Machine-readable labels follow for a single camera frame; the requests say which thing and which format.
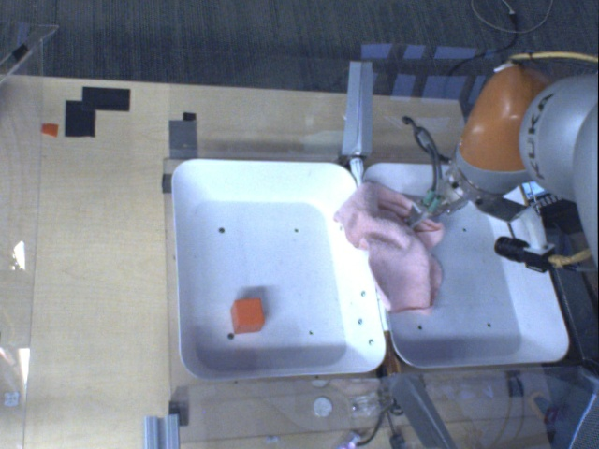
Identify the pink cloth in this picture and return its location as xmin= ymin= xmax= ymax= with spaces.
xmin=332 ymin=181 xmax=445 ymax=318

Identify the pale wood board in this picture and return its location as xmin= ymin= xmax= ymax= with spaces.
xmin=167 ymin=83 xmax=581 ymax=449

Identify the orange cube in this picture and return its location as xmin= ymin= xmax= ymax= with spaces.
xmin=229 ymin=297 xmax=267 ymax=336

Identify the white plastic tray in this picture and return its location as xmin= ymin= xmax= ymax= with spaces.
xmin=362 ymin=162 xmax=571 ymax=369
xmin=170 ymin=158 xmax=388 ymax=382

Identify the black cylinder on white bracket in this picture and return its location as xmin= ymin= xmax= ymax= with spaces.
xmin=494 ymin=216 xmax=557 ymax=271

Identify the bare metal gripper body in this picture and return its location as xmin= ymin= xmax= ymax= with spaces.
xmin=417 ymin=167 xmax=479 ymax=223

